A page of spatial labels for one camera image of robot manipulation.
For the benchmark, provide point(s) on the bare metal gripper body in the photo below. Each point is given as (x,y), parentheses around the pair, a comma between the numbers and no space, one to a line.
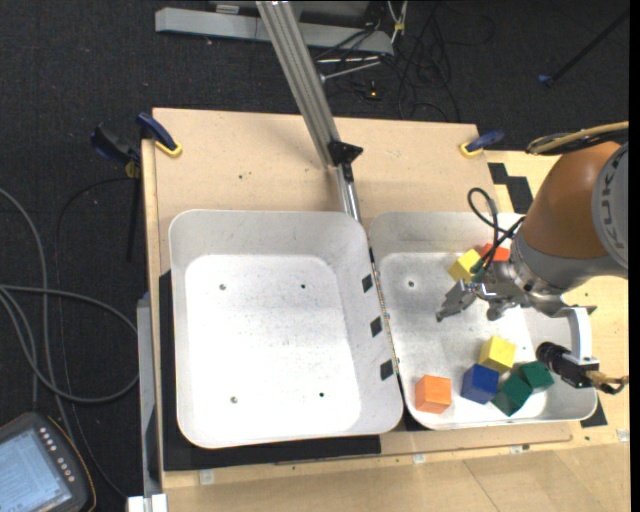
(515,291)

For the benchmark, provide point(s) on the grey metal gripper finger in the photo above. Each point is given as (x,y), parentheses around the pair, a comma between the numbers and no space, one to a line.
(497,311)
(456,301)

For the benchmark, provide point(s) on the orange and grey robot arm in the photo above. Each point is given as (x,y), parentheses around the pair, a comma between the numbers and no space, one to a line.
(565,210)

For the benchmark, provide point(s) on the white plastic tray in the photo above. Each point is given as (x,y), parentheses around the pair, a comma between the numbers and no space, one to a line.
(270,340)
(425,320)

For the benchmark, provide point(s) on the yellow cube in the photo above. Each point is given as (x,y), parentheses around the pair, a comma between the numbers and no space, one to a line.
(464,265)
(497,353)

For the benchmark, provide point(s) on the green cube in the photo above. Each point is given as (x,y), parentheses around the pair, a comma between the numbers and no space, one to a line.
(512,395)
(537,375)

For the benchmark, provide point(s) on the blue cube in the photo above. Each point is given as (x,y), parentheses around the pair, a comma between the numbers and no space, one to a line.
(479,384)

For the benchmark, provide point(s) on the orange cube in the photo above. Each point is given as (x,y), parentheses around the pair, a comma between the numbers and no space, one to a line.
(433,395)

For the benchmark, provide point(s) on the pale wood board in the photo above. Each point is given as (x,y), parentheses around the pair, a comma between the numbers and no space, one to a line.
(260,165)

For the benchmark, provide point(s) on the black cylinder on white bracket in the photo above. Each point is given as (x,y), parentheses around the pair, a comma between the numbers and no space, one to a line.
(562,361)

